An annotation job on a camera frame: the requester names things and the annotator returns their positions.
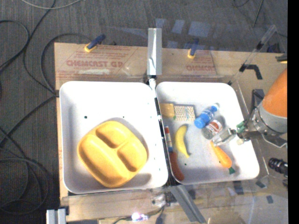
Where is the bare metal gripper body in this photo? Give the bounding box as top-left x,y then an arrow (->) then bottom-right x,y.
237,109 -> 267,140

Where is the red and white can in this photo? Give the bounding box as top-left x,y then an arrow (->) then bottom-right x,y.
201,119 -> 224,140

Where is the orange carrot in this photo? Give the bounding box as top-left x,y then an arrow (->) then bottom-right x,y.
210,140 -> 236,175

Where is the blue plastic bottle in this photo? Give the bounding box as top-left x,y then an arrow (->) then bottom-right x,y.
194,103 -> 221,129

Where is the yellow banana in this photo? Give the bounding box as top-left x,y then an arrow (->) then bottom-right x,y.
175,124 -> 192,159

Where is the white plastic tray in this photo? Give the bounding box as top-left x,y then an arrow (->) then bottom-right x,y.
59,80 -> 169,195
155,81 -> 260,185

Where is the patterned beige packet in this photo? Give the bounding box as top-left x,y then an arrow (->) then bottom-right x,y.
173,105 -> 196,122

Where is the brown sausage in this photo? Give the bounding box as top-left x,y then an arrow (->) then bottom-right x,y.
168,151 -> 185,182

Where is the red white blue tube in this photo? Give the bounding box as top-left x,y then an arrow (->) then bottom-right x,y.
163,125 -> 174,153

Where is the tan square biscuit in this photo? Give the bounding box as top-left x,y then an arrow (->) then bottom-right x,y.
159,103 -> 176,119

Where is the yellow divided plate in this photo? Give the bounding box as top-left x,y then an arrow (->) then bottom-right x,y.
77,120 -> 149,189

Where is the brown cardboard board red print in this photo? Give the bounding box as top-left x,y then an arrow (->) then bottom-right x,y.
54,42 -> 288,222

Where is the black cylinder on white bracket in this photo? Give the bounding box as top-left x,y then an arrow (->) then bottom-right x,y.
261,134 -> 288,178

